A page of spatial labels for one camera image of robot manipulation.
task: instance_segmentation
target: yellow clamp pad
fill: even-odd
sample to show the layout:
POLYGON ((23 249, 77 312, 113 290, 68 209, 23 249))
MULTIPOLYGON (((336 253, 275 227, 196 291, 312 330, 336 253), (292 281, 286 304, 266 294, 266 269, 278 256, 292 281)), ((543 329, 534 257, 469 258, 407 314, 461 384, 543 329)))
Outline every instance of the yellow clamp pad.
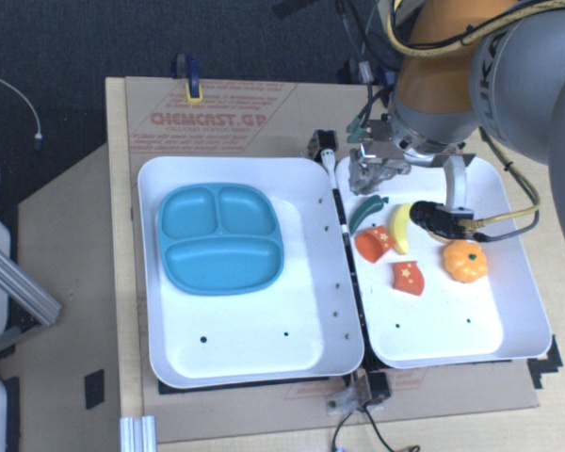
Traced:
POLYGON ((199 97, 193 97, 192 95, 190 95, 190 86, 188 82, 186 82, 185 89, 186 89, 186 101, 189 104, 200 104, 201 102, 203 102, 203 87, 201 84, 199 84, 199 97))

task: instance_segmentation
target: table surface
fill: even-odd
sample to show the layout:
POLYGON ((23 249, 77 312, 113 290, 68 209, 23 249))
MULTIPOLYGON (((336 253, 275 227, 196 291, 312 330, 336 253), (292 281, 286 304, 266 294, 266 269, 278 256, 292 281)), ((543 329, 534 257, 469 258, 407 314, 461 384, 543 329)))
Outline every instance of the table surface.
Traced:
MULTIPOLYGON (((131 187, 127 136, 125 79, 107 78, 107 132, 111 209, 114 236, 115 288, 120 365, 121 416, 144 415, 140 352, 138 345, 136 272, 133 226, 130 217, 131 187)), ((469 149, 501 167, 489 149, 474 137, 469 149)), ((379 424, 381 434, 394 450, 420 444, 427 450, 565 451, 565 243, 558 225, 547 168, 514 156, 519 169, 542 196, 541 220, 522 236, 523 245, 538 284, 563 366, 542 377, 540 406, 510 412, 427 418, 379 424)), ((527 197, 509 176, 501 175, 513 209, 529 205, 527 197)), ((230 450, 251 452, 325 451, 331 449, 331 428, 268 433, 224 439, 160 444, 161 452, 230 450)), ((347 450, 383 450, 369 425, 344 427, 337 439, 347 450)))

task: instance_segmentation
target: dark background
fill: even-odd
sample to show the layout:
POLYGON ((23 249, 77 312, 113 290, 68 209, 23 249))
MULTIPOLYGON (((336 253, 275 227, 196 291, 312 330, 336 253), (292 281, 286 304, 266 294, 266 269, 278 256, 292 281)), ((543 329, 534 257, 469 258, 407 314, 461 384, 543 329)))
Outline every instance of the dark background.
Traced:
MULTIPOLYGON (((375 0, 352 1, 366 20, 375 0)), ((170 77, 178 53, 203 78, 316 83, 352 55, 334 0, 0 0, 0 78, 44 135, 35 151, 31 111, 0 85, 0 218, 105 143, 106 77, 170 77)))

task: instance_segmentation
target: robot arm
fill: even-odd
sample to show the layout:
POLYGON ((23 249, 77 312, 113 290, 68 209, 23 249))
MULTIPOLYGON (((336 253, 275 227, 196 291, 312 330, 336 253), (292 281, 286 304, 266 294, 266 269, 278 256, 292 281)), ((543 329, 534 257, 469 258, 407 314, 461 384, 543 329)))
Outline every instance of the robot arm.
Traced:
POLYGON ((549 165, 565 233, 565 9, 546 11, 557 1, 565 8, 565 0, 427 0, 408 45, 394 42, 390 17, 387 33, 406 57, 382 127, 363 132, 350 153, 352 190, 373 192, 412 165, 443 167, 446 203, 421 202, 412 218, 444 237, 474 238, 464 209, 473 155, 460 149, 482 127, 549 165))

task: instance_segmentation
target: white tray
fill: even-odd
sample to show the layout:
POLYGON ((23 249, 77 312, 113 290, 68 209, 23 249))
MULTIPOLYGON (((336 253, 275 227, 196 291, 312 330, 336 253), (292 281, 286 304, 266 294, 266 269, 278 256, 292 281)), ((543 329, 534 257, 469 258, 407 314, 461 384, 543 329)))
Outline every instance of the white tray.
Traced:
POLYGON ((363 337, 326 172, 304 158, 156 157, 138 176, 154 373, 175 388, 345 375, 363 337), (162 200, 180 186, 235 183, 271 201, 284 267, 269 287, 197 296, 166 276, 157 242, 162 200))
MULTIPOLYGON (((365 196, 348 185, 348 158, 337 166, 337 180, 347 219, 365 196)), ((442 169, 412 167, 404 176, 383 182, 379 194, 389 202, 363 221, 389 227, 395 208, 404 202, 445 202, 442 169)), ((467 168, 467 207, 475 218, 509 211, 495 169, 476 158, 467 168)), ((515 230, 512 219, 480 231, 499 235, 515 230)), ((375 354, 395 368, 536 357, 544 354, 552 336, 538 288, 519 237, 482 244, 489 272, 480 280, 456 282, 444 270, 445 244, 409 223, 410 251, 387 251, 375 264, 352 249, 369 339, 375 354), (416 261, 425 277, 420 297, 395 290, 392 263, 416 261)))

